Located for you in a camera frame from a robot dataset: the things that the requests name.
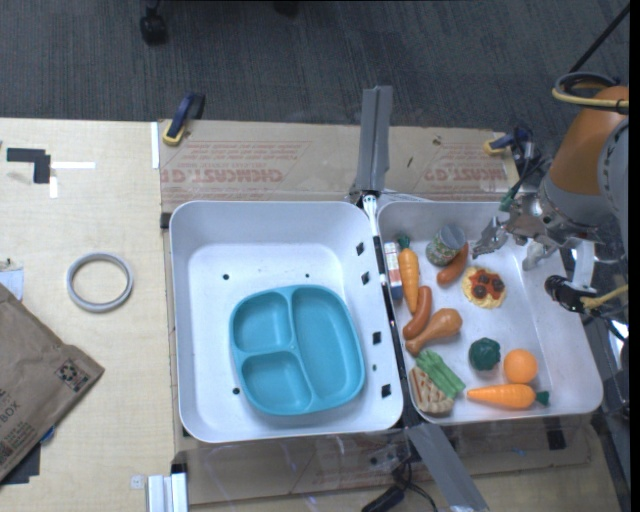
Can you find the blue divided plate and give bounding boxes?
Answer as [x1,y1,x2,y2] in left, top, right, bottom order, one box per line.
[228,284,367,417]

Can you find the yellow toy pasta red sauce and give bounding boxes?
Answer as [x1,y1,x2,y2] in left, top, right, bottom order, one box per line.
[460,265,508,310]

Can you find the orange toy orange fruit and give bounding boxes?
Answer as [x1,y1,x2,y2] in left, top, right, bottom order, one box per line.
[502,348,540,386]

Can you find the black caster wheel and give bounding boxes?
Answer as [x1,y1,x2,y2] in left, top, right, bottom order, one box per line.
[139,13,170,47]

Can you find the thin black and white rod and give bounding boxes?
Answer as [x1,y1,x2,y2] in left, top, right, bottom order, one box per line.
[361,191,409,382]

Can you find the green toy asparagus bundle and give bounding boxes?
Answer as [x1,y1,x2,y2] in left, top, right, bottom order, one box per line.
[414,348,468,400]

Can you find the brown paper envelope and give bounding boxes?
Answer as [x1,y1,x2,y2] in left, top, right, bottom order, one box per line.
[0,281,107,484]

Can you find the small green labelled can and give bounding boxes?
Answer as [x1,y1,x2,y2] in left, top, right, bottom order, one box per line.
[425,223,468,268]

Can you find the white plastic tray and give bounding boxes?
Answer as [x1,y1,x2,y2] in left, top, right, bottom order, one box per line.
[168,200,405,445]
[375,200,605,427]

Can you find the orange toy carrot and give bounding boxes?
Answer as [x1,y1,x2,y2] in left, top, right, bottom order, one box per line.
[465,382,551,412]
[396,234,422,315]

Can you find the black cylinder on white bracket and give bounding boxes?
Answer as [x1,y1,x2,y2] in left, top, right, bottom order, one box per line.
[543,239,599,315]

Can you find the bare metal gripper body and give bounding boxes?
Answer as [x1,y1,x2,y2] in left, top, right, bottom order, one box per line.
[504,194,600,249]

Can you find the white tape roll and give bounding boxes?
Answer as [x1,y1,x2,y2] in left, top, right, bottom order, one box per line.
[65,251,135,314]

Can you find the dark green toy broccoli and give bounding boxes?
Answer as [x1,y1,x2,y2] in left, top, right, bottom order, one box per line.
[467,337,503,373]

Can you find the beige grilled toy bread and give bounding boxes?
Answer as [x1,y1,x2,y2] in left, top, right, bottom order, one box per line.
[407,365,456,417]

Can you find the brown toy sausage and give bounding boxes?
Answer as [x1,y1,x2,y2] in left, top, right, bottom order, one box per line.
[401,285,433,342]
[435,242,471,287]

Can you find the black block with thin wires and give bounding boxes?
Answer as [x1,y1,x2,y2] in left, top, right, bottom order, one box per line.
[360,484,407,512]

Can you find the brown cardboard board red print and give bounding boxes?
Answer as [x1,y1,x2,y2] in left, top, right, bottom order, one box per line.
[158,118,592,506]

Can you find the brown toy chicken drumstick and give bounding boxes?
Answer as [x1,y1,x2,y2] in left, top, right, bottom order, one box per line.
[404,307,464,358]

